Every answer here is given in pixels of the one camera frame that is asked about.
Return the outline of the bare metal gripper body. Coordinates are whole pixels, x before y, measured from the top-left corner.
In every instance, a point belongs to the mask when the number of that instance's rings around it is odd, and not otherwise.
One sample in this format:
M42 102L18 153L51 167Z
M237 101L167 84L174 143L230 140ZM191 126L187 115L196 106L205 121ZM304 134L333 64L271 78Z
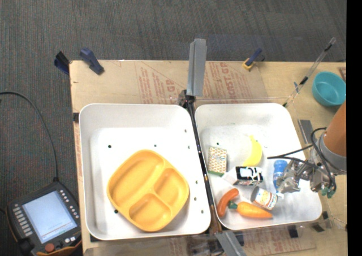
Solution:
M313 148L308 160L293 164L295 180L308 180L313 192L335 193L337 185L330 165L334 156L328 148Z

